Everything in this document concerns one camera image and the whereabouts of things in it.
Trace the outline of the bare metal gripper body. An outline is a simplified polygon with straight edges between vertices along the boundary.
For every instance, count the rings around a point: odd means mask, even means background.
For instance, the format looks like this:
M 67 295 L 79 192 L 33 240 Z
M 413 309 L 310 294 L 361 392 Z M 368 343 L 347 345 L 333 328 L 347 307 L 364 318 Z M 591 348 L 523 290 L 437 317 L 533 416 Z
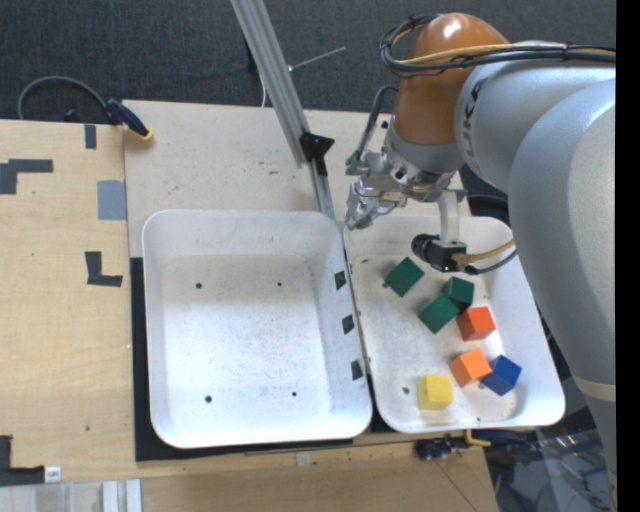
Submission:
M 447 189 L 453 171 L 422 170 L 404 157 L 385 152 L 355 151 L 349 157 L 350 211 L 390 211 L 409 200 L 436 202 Z

